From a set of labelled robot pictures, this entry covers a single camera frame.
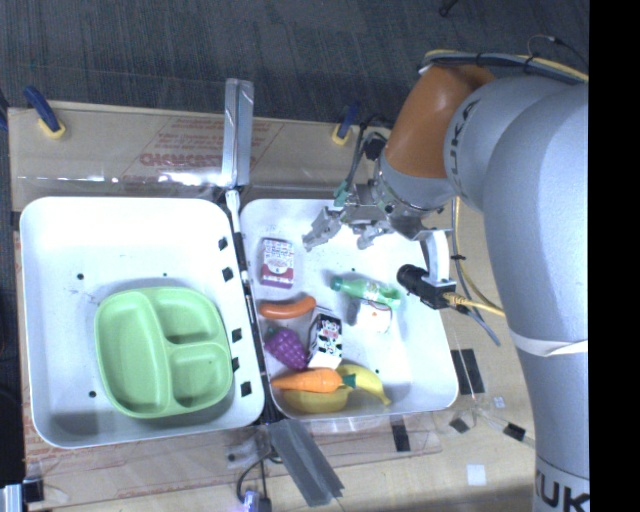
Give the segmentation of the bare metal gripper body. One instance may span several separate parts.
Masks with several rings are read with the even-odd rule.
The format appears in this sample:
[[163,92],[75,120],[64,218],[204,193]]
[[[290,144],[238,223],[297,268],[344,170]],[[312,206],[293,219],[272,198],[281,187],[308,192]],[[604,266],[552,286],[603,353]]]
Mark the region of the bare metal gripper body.
[[354,233],[357,224],[376,222],[386,222],[388,234],[396,233],[410,241],[424,240],[431,232],[423,220],[433,210],[421,209],[399,199],[380,181],[356,184],[342,210],[342,223]]

